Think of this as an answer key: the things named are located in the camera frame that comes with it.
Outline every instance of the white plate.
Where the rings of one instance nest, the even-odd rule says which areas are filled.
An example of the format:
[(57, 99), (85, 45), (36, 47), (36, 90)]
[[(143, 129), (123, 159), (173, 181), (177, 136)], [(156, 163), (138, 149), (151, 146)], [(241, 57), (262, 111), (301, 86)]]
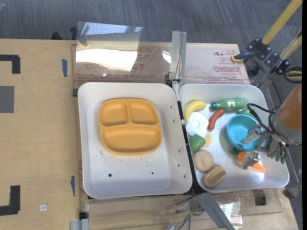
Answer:
[[(114, 98), (140, 98), (156, 108), (161, 146), (143, 155), (109, 152), (99, 136), (101, 105)], [(182, 194), (192, 175), (174, 91), (159, 83), (85, 83), (78, 90), (83, 185), (95, 199)]]
[[(263, 93), (252, 85), (236, 85), (236, 84), (186, 84), (179, 90), (182, 109), (194, 100), (203, 100), (207, 103), (204, 110), (200, 111), (207, 119), (213, 114), (209, 109), (211, 102), (219, 102), (227, 98), (242, 97), (246, 103), (254, 103), (267, 109), (266, 101)], [(253, 108), (262, 122), (268, 125), (268, 113)], [(202, 148), (210, 152), (214, 158), (214, 166), (221, 165), (227, 172), (226, 178), (215, 188), (208, 188), (203, 182), (202, 177), (205, 173), (196, 171), (196, 177), (199, 185), (209, 192), (232, 192), (238, 190), (263, 189), (263, 188), (279, 188), (284, 187), (289, 182), (289, 171), (286, 164), (276, 162), (270, 159), (263, 152), (260, 152), (260, 163), (266, 168), (266, 172), (256, 172), (252, 169), (243, 170), (239, 168), (236, 155), (231, 154), (232, 148), (228, 144), (225, 136), (226, 125), (228, 120), (234, 116), (236, 112), (226, 112), (222, 117), (218, 118), (215, 128), (209, 132), (212, 136), (212, 143)]]

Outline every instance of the toy lemon slice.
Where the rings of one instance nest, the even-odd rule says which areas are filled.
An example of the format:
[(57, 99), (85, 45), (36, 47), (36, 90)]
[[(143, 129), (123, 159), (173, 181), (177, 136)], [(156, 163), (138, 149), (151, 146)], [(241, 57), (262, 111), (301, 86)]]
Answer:
[(142, 99), (120, 98), (103, 103), (99, 110), (99, 132), (104, 147), (121, 155), (153, 152), (162, 142), (158, 113)]

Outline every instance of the green bottle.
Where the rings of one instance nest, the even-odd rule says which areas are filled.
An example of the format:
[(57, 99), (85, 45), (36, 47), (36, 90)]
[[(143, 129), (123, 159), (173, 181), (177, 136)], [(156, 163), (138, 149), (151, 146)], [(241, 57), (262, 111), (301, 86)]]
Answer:
[(245, 108), (245, 100), (243, 98), (225, 99), (221, 102), (212, 102), (210, 108), (212, 110), (224, 109), (225, 111), (234, 111)]

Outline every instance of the yellow tube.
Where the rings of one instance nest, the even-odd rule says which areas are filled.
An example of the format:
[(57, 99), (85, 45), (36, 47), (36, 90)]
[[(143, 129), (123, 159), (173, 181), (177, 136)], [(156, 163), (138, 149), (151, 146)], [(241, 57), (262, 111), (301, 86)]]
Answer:
[(294, 14), (294, 12), (298, 9), (298, 7), (303, 3), (303, 0), (292, 0), (289, 5), (285, 8), (283, 13), (276, 20), (274, 25), (269, 29), (266, 35), (262, 38), (262, 43), (268, 45), (276, 34), (280, 31), (280, 29), (286, 24), (286, 22), (290, 19), (290, 17)]
[(281, 59), (288, 59), (290, 55), (302, 44), (303, 35), (299, 36), (299, 38), (294, 38), (286, 48), (280, 53)]

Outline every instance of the yellow banana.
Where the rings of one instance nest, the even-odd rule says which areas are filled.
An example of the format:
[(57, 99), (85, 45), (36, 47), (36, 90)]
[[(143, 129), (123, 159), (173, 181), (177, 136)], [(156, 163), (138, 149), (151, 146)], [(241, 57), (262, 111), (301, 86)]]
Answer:
[(184, 109), (183, 116), (184, 121), (187, 123), (190, 115), (198, 110), (204, 109), (207, 106), (207, 104), (203, 101), (193, 101), (188, 104), (188, 106)]

